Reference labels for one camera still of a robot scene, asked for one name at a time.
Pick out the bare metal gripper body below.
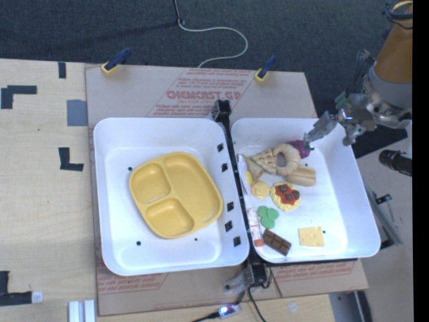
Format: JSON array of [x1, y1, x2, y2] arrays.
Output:
[[336, 92, 413, 133]]

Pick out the purple grapes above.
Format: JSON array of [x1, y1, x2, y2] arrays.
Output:
[[288, 139, 315, 160]]

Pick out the tan bread roll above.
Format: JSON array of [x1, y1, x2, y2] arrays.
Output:
[[285, 165, 317, 188]]

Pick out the white plastic tray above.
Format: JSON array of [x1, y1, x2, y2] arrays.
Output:
[[231, 117, 382, 265], [93, 116, 251, 277]]

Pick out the tan lattice pie slice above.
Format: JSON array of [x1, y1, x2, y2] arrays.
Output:
[[250, 149, 279, 176]]

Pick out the yellow spaghetti with meatballs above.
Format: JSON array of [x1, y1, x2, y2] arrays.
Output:
[[269, 181, 302, 213]]

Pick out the tan ice cream cone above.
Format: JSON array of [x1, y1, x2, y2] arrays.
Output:
[[242, 154, 265, 182]]

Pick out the yellow shell-shaped pastry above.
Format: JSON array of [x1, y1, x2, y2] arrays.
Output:
[[250, 179, 271, 201]]

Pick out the white fried egg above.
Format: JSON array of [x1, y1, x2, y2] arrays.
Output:
[[237, 153, 254, 195]]

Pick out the thin black rod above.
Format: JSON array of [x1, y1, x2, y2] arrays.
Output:
[[222, 121, 257, 264]]

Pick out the green lettuce leaf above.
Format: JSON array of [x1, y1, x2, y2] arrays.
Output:
[[256, 205, 280, 230]]

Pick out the yellow cheese slice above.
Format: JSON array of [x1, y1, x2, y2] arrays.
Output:
[[297, 225, 326, 248]]

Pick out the orange and white tube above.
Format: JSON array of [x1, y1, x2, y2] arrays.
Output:
[[246, 207, 266, 248]]

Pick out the brown chocolate bar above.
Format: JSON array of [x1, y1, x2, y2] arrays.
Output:
[[261, 228, 293, 257]]

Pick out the yellow divided plate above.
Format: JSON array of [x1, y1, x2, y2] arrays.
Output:
[[128, 151, 225, 240]]

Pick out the brown cardboard board red print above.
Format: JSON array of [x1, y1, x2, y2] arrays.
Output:
[[84, 64, 370, 317]]

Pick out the tan pretzel ring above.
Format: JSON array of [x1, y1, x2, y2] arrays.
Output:
[[271, 142, 302, 176]]

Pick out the black cylinder on white bracket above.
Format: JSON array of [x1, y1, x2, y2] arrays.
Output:
[[378, 148, 414, 177]]

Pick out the black block with thin wires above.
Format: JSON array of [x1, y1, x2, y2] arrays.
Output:
[[247, 260, 269, 287], [213, 99, 233, 124]]

